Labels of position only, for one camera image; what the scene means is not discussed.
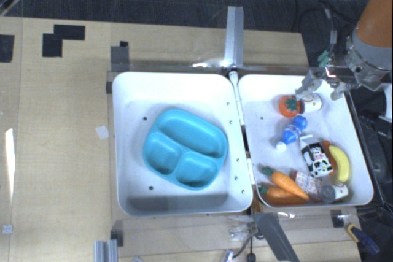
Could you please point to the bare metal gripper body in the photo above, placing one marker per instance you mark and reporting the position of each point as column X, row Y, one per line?
column 357, row 72

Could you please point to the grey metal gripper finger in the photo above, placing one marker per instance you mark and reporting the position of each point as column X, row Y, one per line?
column 309, row 84
column 338, row 91

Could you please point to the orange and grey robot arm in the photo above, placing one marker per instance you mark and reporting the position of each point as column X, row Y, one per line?
column 376, row 15

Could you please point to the small white can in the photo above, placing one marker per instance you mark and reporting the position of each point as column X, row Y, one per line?
column 313, row 103

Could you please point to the orange tomato with green top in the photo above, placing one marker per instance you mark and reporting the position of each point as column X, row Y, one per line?
column 288, row 106

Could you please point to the white plastic tray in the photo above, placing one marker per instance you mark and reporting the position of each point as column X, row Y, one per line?
column 184, row 89
column 334, row 122

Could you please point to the blue and white bottle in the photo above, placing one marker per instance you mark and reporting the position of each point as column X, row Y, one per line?
column 291, row 133

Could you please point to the orange sausage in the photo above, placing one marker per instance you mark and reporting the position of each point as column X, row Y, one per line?
column 326, row 144

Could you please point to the cow print milk carton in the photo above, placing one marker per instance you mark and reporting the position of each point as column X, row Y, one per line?
column 317, row 159

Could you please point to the yellow banana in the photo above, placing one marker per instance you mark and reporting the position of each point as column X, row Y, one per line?
column 341, row 164

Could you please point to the thin black and white rod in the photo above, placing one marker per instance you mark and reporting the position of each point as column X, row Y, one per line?
column 234, row 78

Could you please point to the clear bottle with orange cap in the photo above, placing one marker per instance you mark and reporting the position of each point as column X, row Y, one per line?
column 307, row 182

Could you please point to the white can with red print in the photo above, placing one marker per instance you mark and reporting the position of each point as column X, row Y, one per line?
column 341, row 191

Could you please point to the orange carrot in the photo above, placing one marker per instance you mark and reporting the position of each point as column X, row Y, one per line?
column 288, row 183
column 277, row 194

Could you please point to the grey metal can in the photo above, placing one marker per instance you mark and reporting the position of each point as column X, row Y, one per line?
column 327, row 193

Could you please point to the blue divided plate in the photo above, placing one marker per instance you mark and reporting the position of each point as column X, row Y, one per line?
column 184, row 147

